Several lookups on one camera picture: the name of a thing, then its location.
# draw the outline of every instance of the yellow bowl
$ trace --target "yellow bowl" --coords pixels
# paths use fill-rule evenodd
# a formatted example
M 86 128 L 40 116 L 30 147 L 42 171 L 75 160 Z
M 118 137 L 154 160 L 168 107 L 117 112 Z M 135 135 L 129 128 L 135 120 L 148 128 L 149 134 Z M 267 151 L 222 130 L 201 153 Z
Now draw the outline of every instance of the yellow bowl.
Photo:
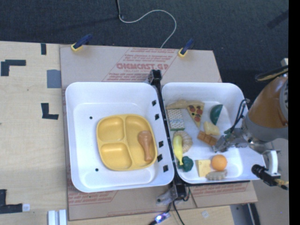
M 152 141 L 151 161 L 145 161 L 145 151 L 138 142 L 138 134 L 150 131 Z M 97 124 L 97 144 L 104 165 L 116 171 L 129 171 L 152 165 L 157 157 L 157 147 L 152 128 L 142 116 L 121 114 L 101 119 Z

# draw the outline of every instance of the robotic hand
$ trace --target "robotic hand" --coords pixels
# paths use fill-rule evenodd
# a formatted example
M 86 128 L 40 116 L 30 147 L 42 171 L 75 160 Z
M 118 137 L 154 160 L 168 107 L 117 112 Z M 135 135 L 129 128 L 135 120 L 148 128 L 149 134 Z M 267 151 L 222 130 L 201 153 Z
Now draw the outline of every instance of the robotic hand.
M 248 146 L 268 156 L 269 169 L 254 165 L 252 172 L 269 186 L 279 186 L 286 190 L 286 182 L 280 179 L 278 173 L 277 152 L 268 149 L 267 143 L 277 138 L 288 140 L 288 77 L 280 76 L 287 72 L 288 66 L 285 66 L 256 76 L 257 81 L 272 81 L 258 95 L 246 116 L 243 111 L 248 100 L 241 102 L 234 125 L 213 146 L 215 152 L 225 152 L 233 146 Z M 241 119 L 241 127 L 236 128 Z

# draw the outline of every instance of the dark background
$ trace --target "dark background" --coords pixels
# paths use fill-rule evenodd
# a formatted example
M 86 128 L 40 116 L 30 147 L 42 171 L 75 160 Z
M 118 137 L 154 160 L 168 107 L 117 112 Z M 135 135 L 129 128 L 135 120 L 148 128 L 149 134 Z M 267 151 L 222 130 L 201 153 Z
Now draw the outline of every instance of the dark background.
M 153 9 L 169 12 L 177 29 L 164 48 L 213 50 L 223 82 L 254 101 L 265 83 L 254 76 L 288 58 L 289 0 L 119 0 L 124 20 Z M 139 22 L 118 19 L 115 0 L 0 0 L 0 40 L 73 44 L 91 33 L 90 45 L 161 47 L 174 28 L 165 13 Z

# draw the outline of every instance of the pizza slice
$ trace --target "pizza slice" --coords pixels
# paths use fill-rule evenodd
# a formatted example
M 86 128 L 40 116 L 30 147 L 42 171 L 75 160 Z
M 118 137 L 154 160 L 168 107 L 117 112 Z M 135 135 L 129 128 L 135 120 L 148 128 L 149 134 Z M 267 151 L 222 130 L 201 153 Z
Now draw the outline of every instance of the pizza slice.
M 204 110 L 203 102 L 199 102 L 196 104 L 189 104 L 187 106 L 187 111 L 198 128 L 200 127 L 201 124 L 201 117 L 202 117 L 203 110 Z

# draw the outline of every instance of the light wood surface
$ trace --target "light wood surface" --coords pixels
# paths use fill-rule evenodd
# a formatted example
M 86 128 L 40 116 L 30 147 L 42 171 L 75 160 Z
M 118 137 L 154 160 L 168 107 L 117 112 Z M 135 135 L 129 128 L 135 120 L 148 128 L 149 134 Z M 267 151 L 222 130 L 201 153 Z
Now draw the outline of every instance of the light wood surface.
M 30 211 L 1 214 L 0 224 L 47 224 L 49 210 L 68 209 L 61 89 L 47 88 L 47 70 L 60 70 L 59 45 L 0 42 L 0 61 L 26 60 L 0 77 L 0 189 L 7 204 L 28 203 Z M 58 120 L 42 119 L 41 103 L 49 103 Z M 205 218 L 202 212 L 209 215 Z M 164 224 L 180 224 L 174 211 Z M 157 214 L 108 217 L 68 224 L 148 224 Z M 180 210 L 186 224 L 233 225 L 230 207 Z

